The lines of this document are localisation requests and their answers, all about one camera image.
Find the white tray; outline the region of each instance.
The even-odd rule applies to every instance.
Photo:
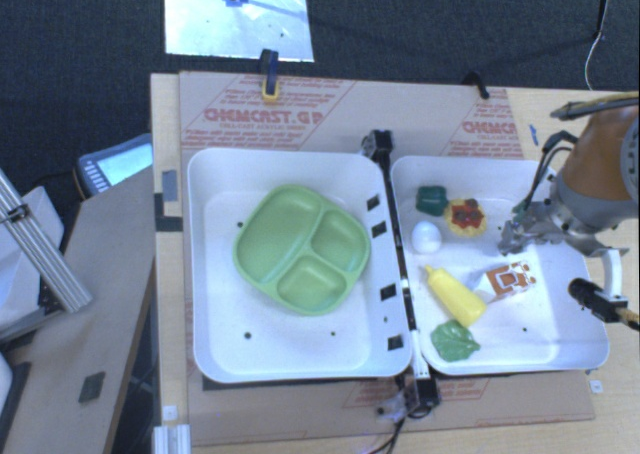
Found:
[[[460,157],[404,157],[392,169],[407,272],[413,295],[420,347],[429,364],[445,374],[494,374],[547,370],[592,369],[609,353],[604,324],[570,297],[574,278],[588,279],[584,259],[567,245],[531,245],[524,253],[503,257],[497,249],[500,228],[511,209],[528,193],[536,171],[532,161]],[[415,208],[420,186],[441,185],[448,199],[475,198],[488,218],[487,231],[476,238],[452,233],[442,217]],[[544,180],[536,199],[548,196]],[[431,255],[411,246],[411,231],[427,220],[440,230],[443,243]],[[469,330],[481,349],[467,360],[446,362],[431,343],[430,334],[452,316],[426,284],[423,267],[443,267],[466,285],[484,270],[507,261],[527,260],[538,276],[534,288],[489,304]]]
[[[233,264],[238,223],[283,184],[324,195],[370,234],[386,223],[387,232],[371,239],[369,262],[353,290],[326,315],[283,307],[244,281]],[[408,366],[395,243],[384,180],[373,162],[355,154],[211,148],[191,159],[187,187],[194,354],[207,377],[224,383],[387,377]],[[373,197],[379,205],[369,211]],[[396,295],[382,300],[381,289],[389,285]]]

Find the white wire bundle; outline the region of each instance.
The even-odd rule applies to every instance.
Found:
[[[20,195],[0,170],[0,224],[7,227],[64,309],[78,311],[91,301],[91,295],[73,275],[37,219],[28,211],[13,217],[13,211],[20,211],[22,206]]]

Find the white cable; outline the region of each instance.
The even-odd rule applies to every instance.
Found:
[[[591,83],[589,82],[589,62],[591,61],[591,56],[593,55],[593,51],[596,50],[600,39],[602,38],[602,31],[604,29],[604,19],[607,16],[607,8],[609,7],[609,0],[604,0],[604,11],[602,12],[602,24],[600,25],[600,31],[598,31],[598,36],[593,41],[591,45],[591,50],[589,51],[589,55],[587,56],[587,61],[584,64],[584,80],[587,82],[587,87],[589,90],[593,91],[591,87]]]

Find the handheld device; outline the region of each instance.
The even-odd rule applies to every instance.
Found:
[[[151,134],[146,133],[116,146],[83,155],[76,175],[87,196],[102,193],[153,163]]]

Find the white ball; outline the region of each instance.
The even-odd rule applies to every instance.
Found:
[[[411,232],[411,244],[418,253],[435,253],[442,245],[442,235],[433,223],[420,221]]]

